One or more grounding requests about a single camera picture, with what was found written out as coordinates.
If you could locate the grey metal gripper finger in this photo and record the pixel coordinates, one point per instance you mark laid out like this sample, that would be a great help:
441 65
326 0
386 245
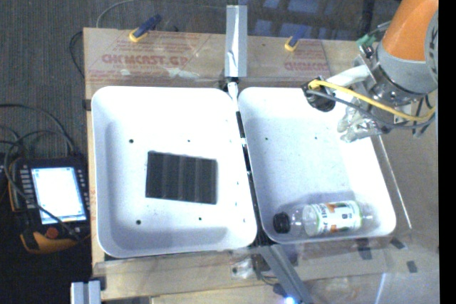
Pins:
356 136
351 117

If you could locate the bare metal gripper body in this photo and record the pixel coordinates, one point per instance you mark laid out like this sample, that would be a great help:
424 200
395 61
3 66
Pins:
390 96

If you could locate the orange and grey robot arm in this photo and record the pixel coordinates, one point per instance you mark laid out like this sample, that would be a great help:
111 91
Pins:
409 18

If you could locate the white plastic tray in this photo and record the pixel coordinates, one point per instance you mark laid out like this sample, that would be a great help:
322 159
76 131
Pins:
299 160
121 188

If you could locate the clear plastic bottle black cap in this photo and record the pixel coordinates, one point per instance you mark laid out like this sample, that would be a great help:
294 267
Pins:
331 219

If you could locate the black ribbed rectangular pad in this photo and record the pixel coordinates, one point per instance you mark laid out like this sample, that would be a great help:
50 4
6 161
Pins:
181 178

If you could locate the brown cardboard board red print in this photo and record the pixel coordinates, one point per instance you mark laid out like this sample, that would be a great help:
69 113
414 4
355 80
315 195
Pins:
149 57

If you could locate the black cylinder on white bracket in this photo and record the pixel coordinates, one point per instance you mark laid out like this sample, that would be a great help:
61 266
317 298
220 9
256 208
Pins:
320 99

